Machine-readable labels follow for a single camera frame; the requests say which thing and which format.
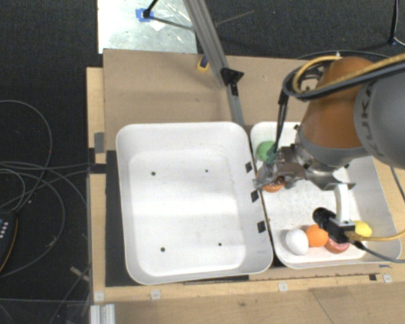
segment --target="orange ball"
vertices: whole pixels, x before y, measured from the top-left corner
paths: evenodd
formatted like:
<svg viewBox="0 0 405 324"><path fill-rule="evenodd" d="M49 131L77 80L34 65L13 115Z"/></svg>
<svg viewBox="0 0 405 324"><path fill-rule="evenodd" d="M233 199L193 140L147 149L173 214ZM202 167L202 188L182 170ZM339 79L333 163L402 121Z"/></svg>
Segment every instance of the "orange ball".
<svg viewBox="0 0 405 324"><path fill-rule="evenodd" d="M310 247L323 247L329 241L329 234L317 224L312 224L306 229Z"/></svg>

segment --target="black bracket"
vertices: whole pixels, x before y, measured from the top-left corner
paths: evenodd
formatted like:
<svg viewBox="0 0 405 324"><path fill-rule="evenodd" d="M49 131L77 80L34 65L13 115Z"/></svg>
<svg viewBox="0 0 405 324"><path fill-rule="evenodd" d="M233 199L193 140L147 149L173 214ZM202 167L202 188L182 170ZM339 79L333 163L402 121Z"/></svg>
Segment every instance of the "black bracket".
<svg viewBox="0 0 405 324"><path fill-rule="evenodd" d="M226 86L229 85L231 87L233 96L238 96L237 83L240 79L242 79L242 76L244 76L244 73L224 67L221 70L221 76L222 76L222 79L223 79L223 82L225 83L225 85Z"/></svg>

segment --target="black carpet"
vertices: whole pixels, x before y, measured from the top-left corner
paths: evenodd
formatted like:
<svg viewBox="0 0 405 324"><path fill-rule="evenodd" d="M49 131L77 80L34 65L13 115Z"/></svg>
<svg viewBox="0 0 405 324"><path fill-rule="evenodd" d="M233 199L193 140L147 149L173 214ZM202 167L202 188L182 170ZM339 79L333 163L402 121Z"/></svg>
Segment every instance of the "black carpet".
<svg viewBox="0 0 405 324"><path fill-rule="evenodd" d="M386 55L405 52L401 45L387 44L394 0L207 3L215 22L254 11L219 25L227 54L293 58L329 49ZM400 0L396 36L405 42L405 0ZM44 114L53 134L50 166L88 162L85 68L100 65L97 0L0 0L0 100L21 100ZM31 110L12 103L0 105L0 160L42 165L49 152L45 128ZM48 173L46 179L53 180L55 175ZM76 175L72 181L85 194L85 175ZM61 181L54 186L66 209L63 235L41 261L1 278L0 298L61 300L78 278L70 267L87 267L84 204L69 184ZM15 178L2 176L0 203L18 195L18 190ZM47 188L36 191L20 214L17 242L3 273L44 253L55 241L60 225L59 199ZM86 289L86 283L80 282L69 299L83 299Z"/></svg>

